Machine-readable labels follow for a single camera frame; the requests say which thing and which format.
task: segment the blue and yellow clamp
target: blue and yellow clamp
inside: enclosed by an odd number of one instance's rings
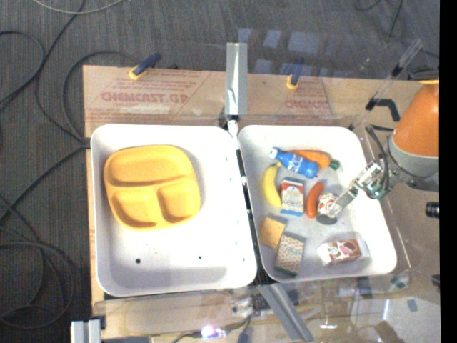
[[[305,59],[303,57],[295,60],[293,73],[287,77],[287,87],[289,89],[295,90],[298,88],[298,78],[300,77],[301,69],[304,64]]]
[[[138,80],[141,78],[149,67],[154,67],[157,62],[160,61],[162,55],[156,52],[155,54],[150,55],[147,59],[142,61],[139,65],[135,66],[132,70],[129,71],[129,76],[133,80]]]

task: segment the blue bottle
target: blue bottle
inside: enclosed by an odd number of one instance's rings
[[[287,169],[304,175],[307,178],[314,178],[319,169],[315,161],[309,161],[293,152],[284,152],[276,147],[270,151],[272,159],[279,160]]]

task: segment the carrot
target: carrot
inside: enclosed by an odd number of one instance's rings
[[[306,215],[310,218],[317,216],[317,202],[319,195],[323,192],[323,183],[317,182],[306,197]]]
[[[314,161],[319,165],[319,168],[330,166],[332,169],[337,170],[339,164],[337,161],[330,159],[330,157],[322,151],[314,150],[292,150],[294,154],[304,157],[306,160]]]

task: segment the yellow banana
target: yellow banana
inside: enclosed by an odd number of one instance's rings
[[[278,190],[276,189],[275,180],[276,174],[278,173],[278,168],[280,166],[280,162],[277,162],[276,164],[269,166],[268,168],[266,168],[262,176],[263,195],[265,196],[269,204],[278,208],[281,208],[282,202]]]

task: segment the black floor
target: black floor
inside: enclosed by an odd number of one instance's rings
[[[0,342],[68,342],[91,316],[83,63],[224,71],[246,42],[251,73],[303,57],[384,79],[420,39],[410,79],[439,68],[439,18],[440,0],[0,0]]]

